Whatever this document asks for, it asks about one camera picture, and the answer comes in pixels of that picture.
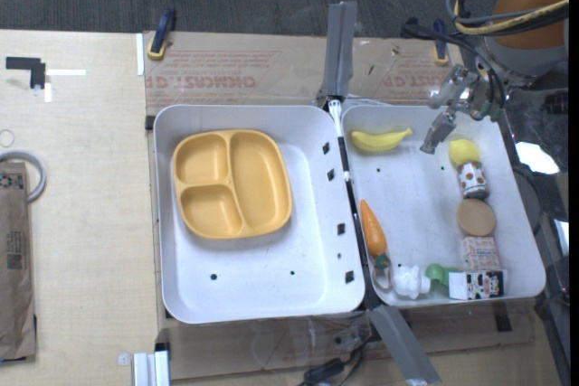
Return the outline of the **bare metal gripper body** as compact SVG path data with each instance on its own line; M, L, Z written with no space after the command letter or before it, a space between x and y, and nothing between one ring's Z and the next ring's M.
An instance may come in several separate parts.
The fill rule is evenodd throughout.
M458 111L474 120L483 120L489 115L490 87L486 76L460 68L458 71L460 95Z

